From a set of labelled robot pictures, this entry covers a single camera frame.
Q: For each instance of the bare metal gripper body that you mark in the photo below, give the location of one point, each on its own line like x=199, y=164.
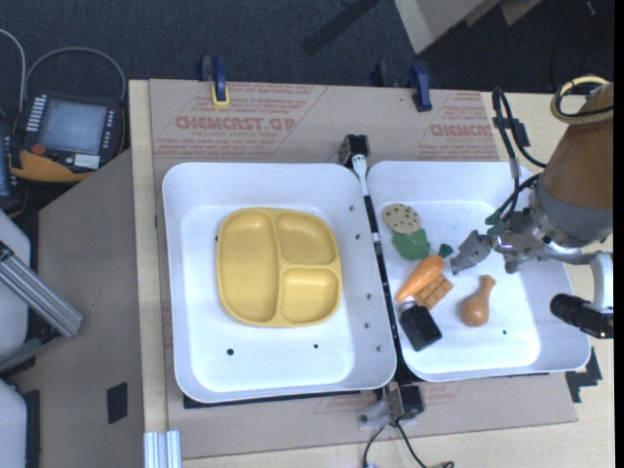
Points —
x=521, y=234

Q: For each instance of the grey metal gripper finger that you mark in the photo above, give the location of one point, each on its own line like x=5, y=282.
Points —
x=517, y=262
x=469, y=254

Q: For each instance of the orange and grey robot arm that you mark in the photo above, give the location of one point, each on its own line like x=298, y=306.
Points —
x=577, y=173

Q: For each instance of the orange carrot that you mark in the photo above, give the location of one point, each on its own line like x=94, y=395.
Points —
x=423, y=273

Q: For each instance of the brown chocolate bar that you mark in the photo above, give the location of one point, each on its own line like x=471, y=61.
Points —
x=436, y=294

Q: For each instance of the brown chicken drumstick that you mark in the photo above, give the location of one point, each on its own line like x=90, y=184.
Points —
x=477, y=307

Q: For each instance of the green lettuce leaf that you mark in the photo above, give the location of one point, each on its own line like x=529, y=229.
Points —
x=412, y=247

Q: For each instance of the tan chocolate chip biscuit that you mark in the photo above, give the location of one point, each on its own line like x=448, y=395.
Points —
x=401, y=218

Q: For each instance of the black cube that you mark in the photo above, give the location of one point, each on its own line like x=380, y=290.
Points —
x=420, y=328

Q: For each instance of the white plastic tray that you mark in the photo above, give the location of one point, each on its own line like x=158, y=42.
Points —
x=487, y=349
x=273, y=359

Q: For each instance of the thin black and white rod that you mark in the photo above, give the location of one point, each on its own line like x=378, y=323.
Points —
x=371, y=217

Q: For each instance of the yellow divided plate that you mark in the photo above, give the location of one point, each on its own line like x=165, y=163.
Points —
x=248, y=261

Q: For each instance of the brown cardboard board, red print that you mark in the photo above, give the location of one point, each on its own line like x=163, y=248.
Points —
x=253, y=129

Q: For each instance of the black cylinder on white bracket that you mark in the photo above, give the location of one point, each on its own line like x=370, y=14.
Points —
x=577, y=312

